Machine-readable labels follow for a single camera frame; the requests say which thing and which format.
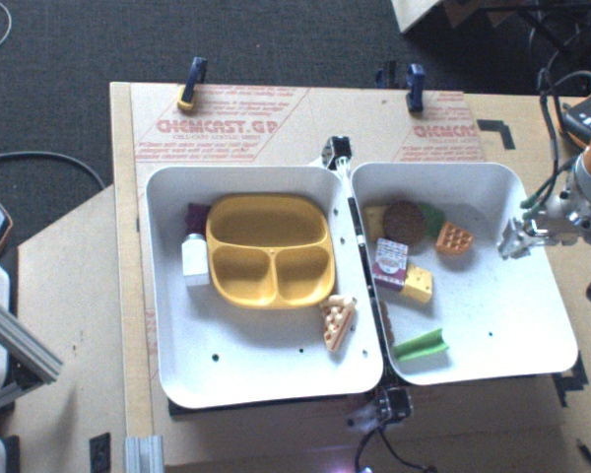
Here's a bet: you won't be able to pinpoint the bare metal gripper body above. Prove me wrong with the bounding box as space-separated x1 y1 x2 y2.
530 188 591 247

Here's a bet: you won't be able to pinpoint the orange waffle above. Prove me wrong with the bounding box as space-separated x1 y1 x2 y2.
434 220 476 257

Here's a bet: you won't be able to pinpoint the white plastic tray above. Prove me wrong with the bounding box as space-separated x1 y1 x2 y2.
145 165 385 410
349 161 580 387

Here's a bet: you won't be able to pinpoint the green lettuce leaf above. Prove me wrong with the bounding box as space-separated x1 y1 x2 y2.
417 202 447 240

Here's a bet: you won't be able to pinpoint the yellow cheese wedge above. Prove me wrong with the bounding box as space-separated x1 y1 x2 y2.
399 262 435 305

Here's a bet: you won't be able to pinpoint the brown round patty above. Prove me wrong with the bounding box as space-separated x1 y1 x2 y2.
382 200 427 248

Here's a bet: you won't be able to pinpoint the pink and white carton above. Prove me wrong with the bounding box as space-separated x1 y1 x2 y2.
370 236 411 293

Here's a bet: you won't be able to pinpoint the green celery stick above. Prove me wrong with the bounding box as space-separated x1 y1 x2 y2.
392 327 451 363

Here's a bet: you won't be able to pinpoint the brown bread piece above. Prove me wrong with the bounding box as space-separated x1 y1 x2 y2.
378 300 396 348

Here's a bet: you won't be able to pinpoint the thin black and white rod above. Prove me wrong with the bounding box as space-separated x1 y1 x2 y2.
345 164 394 389

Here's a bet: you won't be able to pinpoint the beige pizza slice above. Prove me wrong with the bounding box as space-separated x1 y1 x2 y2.
318 294 359 355

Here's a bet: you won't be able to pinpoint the yellow divided plate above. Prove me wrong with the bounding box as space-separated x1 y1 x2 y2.
205 193 338 311

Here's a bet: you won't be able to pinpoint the brown cardboard board red print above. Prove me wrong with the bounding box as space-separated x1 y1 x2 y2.
127 84 489 465

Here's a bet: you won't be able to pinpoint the purple grapes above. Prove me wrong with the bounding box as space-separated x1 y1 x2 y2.
184 202 213 237

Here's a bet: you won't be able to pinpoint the white bottle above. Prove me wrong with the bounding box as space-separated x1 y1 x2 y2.
180 233 212 288

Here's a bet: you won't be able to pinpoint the black block with thin wires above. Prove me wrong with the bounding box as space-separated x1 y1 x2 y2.
320 135 354 170
375 386 415 424

